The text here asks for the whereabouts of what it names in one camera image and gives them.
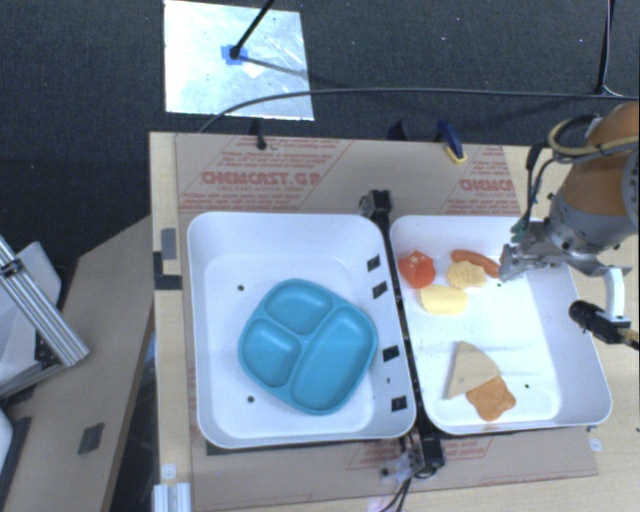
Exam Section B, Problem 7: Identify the white plastic tray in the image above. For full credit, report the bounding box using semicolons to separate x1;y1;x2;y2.
186;210;418;450
388;214;614;437

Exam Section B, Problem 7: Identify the black cylinder on white bracket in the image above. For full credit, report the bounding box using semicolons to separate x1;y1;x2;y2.
568;255;635;346

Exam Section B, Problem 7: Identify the yellow oval toy bread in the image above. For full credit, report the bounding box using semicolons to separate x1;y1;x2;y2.
419;284;470;317

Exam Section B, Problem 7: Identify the yellow ridged toy biscuit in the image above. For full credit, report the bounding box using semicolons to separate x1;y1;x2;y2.
445;260;488;291

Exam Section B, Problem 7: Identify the blue divided plate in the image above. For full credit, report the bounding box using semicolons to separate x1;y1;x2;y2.
236;277;380;417

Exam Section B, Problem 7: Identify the orange toy sausage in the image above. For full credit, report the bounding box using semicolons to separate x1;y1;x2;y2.
450;248;502;279

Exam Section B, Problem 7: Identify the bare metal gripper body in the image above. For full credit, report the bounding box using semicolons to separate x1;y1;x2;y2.
508;219;607;275

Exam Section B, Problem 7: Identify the thin black rod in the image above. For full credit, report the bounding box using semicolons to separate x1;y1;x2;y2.
377;213;434;442

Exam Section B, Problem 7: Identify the brown cardboard board red print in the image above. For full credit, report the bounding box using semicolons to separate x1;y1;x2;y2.
174;131;600;502

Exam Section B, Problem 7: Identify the red toy tomato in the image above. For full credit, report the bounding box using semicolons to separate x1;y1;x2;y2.
397;249;438;290

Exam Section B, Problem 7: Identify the orange toy biscuit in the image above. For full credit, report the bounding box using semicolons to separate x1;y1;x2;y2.
465;375;517;423

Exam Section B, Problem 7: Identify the beige toy pizza slice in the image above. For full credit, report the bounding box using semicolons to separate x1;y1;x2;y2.
442;340;503;401

